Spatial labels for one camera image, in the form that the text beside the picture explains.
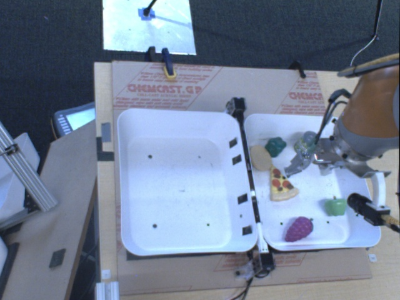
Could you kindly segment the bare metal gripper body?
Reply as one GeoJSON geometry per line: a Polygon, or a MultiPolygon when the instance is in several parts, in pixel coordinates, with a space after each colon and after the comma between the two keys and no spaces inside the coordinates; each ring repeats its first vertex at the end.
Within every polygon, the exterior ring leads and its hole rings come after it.
{"type": "Polygon", "coordinates": [[[319,140],[314,153],[314,163],[340,162],[340,168],[346,168],[359,178],[371,178],[376,173],[383,173],[384,177],[390,175],[390,171],[372,169],[368,161],[381,157],[388,149],[358,143],[350,146],[340,137],[322,138],[319,140]]]}

